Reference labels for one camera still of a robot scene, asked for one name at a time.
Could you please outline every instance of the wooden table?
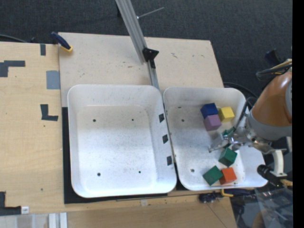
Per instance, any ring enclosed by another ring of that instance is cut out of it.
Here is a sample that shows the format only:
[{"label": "wooden table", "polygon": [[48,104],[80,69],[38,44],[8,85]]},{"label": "wooden table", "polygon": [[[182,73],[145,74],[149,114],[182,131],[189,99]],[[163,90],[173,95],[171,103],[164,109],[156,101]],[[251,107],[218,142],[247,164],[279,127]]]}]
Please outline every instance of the wooden table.
[{"label": "wooden table", "polygon": [[[150,84],[150,81],[147,69],[138,64],[139,59],[129,37],[61,35],[73,45],[74,59],[78,63],[58,45],[47,44],[46,54],[42,56],[40,44],[0,43],[0,63],[5,60],[25,61],[25,67],[9,67],[8,76],[0,77],[0,191],[6,191],[6,207],[28,206],[32,214],[68,212],[68,222],[73,224],[72,227],[81,227],[88,217],[94,218],[94,223],[116,215],[127,217],[127,220],[133,220],[130,217],[134,216],[139,224],[156,216],[157,222],[151,221],[152,227],[169,222],[170,219],[165,218],[167,216],[172,219],[170,224],[176,227],[179,226],[178,220],[189,219],[190,222],[192,217],[197,224],[208,220],[206,224],[210,226],[236,227],[229,198],[202,204],[198,194],[203,191],[174,190],[162,198],[64,204],[61,107],[65,101],[61,97],[64,99],[69,87],[78,82],[67,80],[63,83],[61,79],[61,90],[47,89],[46,72],[60,70],[60,77],[66,78],[64,74],[68,74],[68,68],[74,64],[73,77],[84,83],[83,62],[87,62],[87,67],[95,67],[95,63],[102,61],[108,63],[108,75],[137,69],[141,70],[141,77],[116,78],[115,82],[111,76],[88,77],[97,83]],[[162,92],[169,86],[223,87],[210,41],[167,38],[146,38],[146,41],[150,48],[160,51],[155,63]],[[102,56],[96,53],[109,46],[112,46],[111,50]],[[57,115],[58,120],[42,120],[41,104],[48,104],[48,114]]]}]

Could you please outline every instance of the colored block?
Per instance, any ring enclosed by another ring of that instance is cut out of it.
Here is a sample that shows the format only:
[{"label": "colored block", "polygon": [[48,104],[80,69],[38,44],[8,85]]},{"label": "colored block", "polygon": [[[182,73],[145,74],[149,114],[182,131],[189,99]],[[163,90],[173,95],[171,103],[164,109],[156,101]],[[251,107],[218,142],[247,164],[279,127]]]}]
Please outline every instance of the colored block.
[{"label": "colored block", "polygon": [[232,182],[237,179],[236,174],[232,167],[224,168],[221,170],[223,176],[219,179],[221,185]]},{"label": "colored block", "polygon": [[230,148],[225,148],[220,154],[218,161],[229,167],[236,160],[237,154],[238,153],[234,152]]},{"label": "colored block", "polygon": [[217,107],[215,106],[215,103],[209,103],[209,104],[203,105],[203,107],[200,109],[200,112],[202,113],[204,119],[207,116],[216,115],[219,113]]},{"label": "colored block", "polygon": [[218,111],[218,116],[222,123],[229,122],[235,117],[230,106],[220,108]]},{"label": "colored block", "polygon": [[203,174],[203,178],[210,186],[222,177],[223,177],[223,173],[219,170],[219,168],[216,165],[213,166],[205,174]]},{"label": "colored block", "polygon": [[212,131],[217,130],[222,125],[222,122],[219,115],[210,115],[204,119],[204,124],[207,131]]}]

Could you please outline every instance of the yellow block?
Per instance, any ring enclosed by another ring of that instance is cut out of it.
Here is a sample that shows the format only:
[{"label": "yellow block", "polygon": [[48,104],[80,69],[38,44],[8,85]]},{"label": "yellow block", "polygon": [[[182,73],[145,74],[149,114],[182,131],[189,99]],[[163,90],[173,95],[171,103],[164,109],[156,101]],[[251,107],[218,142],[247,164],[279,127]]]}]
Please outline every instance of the yellow block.
[{"label": "yellow block", "polygon": [[222,123],[226,123],[234,118],[234,113],[230,106],[226,106],[220,108],[220,110],[218,111],[218,116]]}]

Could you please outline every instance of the purple block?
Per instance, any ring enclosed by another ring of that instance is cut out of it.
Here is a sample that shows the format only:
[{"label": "purple block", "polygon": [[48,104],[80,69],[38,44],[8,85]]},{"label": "purple block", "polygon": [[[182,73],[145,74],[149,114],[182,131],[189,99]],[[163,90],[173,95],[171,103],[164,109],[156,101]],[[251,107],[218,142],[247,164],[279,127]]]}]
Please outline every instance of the purple block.
[{"label": "purple block", "polygon": [[217,130],[222,125],[222,122],[219,115],[210,115],[204,119],[204,124],[207,131],[213,131]]},{"label": "purple block", "polygon": [[203,107],[200,109],[200,112],[202,113],[204,119],[206,119],[207,116],[216,115],[219,113],[215,103],[203,105]]}]

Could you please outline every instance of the blue and yellow clamp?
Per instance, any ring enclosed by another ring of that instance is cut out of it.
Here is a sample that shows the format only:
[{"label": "blue and yellow clamp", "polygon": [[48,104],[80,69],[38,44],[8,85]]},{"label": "blue and yellow clamp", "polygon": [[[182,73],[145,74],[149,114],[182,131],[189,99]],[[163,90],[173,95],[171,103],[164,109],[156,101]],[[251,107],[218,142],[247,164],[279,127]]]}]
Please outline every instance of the blue and yellow clamp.
[{"label": "blue and yellow clamp", "polygon": [[56,32],[51,33],[51,37],[54,41],[59,43],[61,45],[61,48],[64,49],[67,52],[71,52],[73,50],[73,47],[66,42],[60,35],[58,35]]}]

